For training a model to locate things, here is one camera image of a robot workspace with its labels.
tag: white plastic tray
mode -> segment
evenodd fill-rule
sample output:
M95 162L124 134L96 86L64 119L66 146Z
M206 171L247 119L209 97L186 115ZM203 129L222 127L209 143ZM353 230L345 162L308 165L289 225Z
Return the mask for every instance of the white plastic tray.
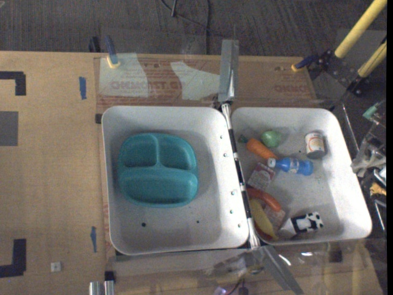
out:
M360 239L372 230L372 221L356 175L350 167L351 158L336 117L325 109L314 108L239 108L233 112L235 138L240 134L259 138L261 132L277 130L287 138L272 151L279 157L307 159L305 135L321 130L328 153L312 160L311 176L293 175L276 170L267 192L273 195L287 213L286 219L318 211L323 229L301 234L295 240L281 240L272 245L316 243ZM238 143L244 179L247 181L257 162L263 162Z
M116 106L102 118L114 247L127 255L237 248L249 236L227 123L212 108ZM116 162L122 143L145 132L177 135L194 148L198 193L177 208L134 205L120 192Z

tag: white can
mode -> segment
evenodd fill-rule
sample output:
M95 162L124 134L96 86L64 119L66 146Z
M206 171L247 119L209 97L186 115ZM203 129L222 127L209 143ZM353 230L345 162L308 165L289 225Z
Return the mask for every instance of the white can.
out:
M306 153L310 159L320 159L325 152L324 136L318 131L306 134Z

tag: teal plate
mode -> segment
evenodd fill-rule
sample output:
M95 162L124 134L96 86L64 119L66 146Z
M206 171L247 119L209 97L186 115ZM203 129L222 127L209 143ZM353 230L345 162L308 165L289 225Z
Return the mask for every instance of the teal plate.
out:
M181 207L198 192L195 152L178 136L162 133L131 136L122 144L117 163L120 190L137 205Z

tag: blue toy bottle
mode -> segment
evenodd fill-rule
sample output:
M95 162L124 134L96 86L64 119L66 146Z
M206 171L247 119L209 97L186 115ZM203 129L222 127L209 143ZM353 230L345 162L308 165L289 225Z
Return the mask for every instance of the blue toy bottle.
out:
M309 160L298 160L293 157L286 157L281 160L268 159L270 168L278 167L283 171L293 174L303 174L309 176L314 171L313 163Z

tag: yellow pole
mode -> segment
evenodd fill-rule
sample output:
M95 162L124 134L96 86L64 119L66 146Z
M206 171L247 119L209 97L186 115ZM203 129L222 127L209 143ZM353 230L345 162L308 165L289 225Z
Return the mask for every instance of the yellow pole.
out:
M373 55L364 63L357 73L360 77L368 77L373 70L386 58L387 54L387 40L381 44Z
M341 44L337 47L335 51L336 57L342 59L346 54L352 49L354 44L359 40L361 35L365 30L373 23L375 18L381 13L381 11L386 7L387 0L374 0L370 7L364 12L362 17L357 21L352 30L344 38Z

